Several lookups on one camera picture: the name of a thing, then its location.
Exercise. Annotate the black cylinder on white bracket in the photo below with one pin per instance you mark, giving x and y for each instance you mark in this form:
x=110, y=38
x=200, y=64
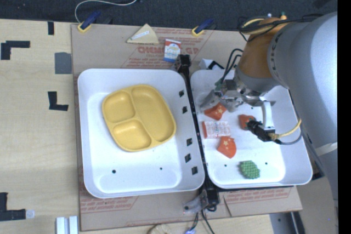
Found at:
x=259, y=128

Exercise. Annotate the white and red packet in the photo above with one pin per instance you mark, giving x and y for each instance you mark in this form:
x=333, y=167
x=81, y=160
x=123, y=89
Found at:
x=216, y=129

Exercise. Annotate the yellow divided plate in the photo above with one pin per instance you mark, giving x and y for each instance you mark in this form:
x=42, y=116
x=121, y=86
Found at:
x=140, y=117

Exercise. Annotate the brown cardboard board red print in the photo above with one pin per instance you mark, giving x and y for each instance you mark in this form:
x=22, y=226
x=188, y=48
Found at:
x=109, y=52

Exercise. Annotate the white plastic tray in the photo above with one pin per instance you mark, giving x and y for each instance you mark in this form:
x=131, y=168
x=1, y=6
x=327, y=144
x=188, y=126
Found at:
x=137, y=172
x=263, y=156

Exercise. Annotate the yellow pizza slice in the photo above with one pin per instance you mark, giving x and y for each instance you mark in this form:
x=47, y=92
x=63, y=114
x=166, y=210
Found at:
x=144, y=37

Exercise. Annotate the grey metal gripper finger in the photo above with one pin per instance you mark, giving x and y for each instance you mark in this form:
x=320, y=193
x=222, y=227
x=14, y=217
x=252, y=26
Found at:
x=233, y=107
x=209, y=98

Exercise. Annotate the green grapes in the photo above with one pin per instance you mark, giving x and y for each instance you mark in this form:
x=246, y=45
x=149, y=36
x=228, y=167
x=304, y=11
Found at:
x=249, y=170

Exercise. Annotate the red white blue carton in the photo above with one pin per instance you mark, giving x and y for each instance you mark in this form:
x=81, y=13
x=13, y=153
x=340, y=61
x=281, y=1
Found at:
x=171, y=50

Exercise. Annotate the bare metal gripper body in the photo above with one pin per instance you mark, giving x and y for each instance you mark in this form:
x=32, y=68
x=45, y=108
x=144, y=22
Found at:
x=232, y=91

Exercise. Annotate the small white block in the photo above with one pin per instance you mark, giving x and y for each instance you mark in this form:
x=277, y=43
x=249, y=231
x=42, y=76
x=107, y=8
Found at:
x=206, y=63

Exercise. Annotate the red packet with yellow stars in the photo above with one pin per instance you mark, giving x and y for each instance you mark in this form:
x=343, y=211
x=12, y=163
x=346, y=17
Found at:
x=243, y=120
x=215, y=113
x=227, y=147

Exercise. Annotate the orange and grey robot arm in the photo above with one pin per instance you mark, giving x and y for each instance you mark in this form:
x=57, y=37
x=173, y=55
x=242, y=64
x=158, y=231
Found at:
x=304, y=68

